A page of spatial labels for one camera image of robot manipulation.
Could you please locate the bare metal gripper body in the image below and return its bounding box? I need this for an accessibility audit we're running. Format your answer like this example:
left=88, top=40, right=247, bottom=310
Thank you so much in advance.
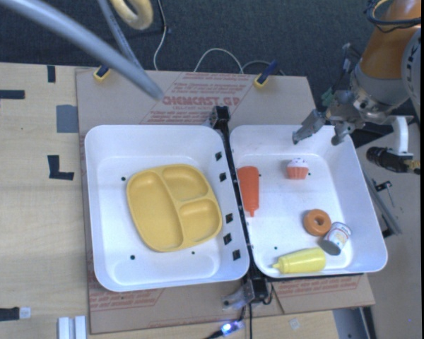
left=325, top=89, right=382, bottom=126

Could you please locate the orange cupcake white frosting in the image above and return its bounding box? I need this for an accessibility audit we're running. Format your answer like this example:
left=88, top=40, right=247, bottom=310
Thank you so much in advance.
left=286, top=157, right=310, bottom=180

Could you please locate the white plastic tray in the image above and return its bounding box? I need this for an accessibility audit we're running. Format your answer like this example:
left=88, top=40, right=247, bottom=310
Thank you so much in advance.
left=84, top=124, right=251, bottom=292
left=229, top=124, right=389, bottom=279

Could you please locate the orange squeeze bottle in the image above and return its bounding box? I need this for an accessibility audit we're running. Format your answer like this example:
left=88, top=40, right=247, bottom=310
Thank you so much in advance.
left=237, top=165, right=260, bottom=218

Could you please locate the orange doughnut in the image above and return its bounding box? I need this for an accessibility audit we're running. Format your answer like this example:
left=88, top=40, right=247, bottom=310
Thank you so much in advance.
left=302, top=208, right=332, bottom=237

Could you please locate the thin black rod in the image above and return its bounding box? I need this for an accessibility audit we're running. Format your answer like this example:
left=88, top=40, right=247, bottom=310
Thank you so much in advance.
left=221, top=125, right=259, bottom=282

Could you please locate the small white can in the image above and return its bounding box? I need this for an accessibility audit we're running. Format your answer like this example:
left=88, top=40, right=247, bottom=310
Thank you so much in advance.
left=318, top=222, right=353, bottom=256

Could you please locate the yellow squeeze bottle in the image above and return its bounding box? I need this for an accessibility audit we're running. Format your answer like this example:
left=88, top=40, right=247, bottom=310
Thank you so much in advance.
left=271, top=247, right=327, bottom=274

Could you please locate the yellow divided plate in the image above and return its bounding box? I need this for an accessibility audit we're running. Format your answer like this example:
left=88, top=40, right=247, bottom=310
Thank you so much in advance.
left=126, top=163, right=223, bottom=254

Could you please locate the brown cardboard board red print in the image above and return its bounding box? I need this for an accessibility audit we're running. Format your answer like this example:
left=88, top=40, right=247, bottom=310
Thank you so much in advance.
left=74, top=67, right=376, bottom=335

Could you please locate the black cylinder on white bracket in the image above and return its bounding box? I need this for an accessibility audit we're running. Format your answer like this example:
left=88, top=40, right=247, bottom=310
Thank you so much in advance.
left=366, top=116, right=416, bottom=174

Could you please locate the black block with thin wires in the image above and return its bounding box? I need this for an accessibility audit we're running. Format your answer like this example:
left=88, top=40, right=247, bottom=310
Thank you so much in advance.
left=240, top=276, right=269, bottom=305
left=210, top=105, right=232, bottom=131

